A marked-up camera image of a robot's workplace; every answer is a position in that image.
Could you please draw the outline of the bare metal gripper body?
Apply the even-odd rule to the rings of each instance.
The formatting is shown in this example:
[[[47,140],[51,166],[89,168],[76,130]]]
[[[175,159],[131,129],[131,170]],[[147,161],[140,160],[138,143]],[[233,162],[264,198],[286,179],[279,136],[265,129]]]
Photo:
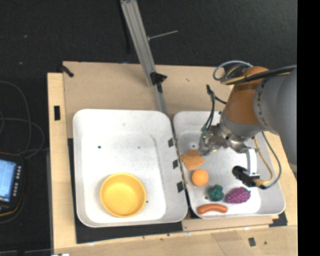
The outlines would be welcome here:
[[[205,129],[203,131],[203,140],[207,143],[207,147],[211,144],[216,144],[218,149],[230,148],[236,153],[245,153],[250,149],[246,145],[248,138],[234,134],[222,124],[212,125],[209,129]]]

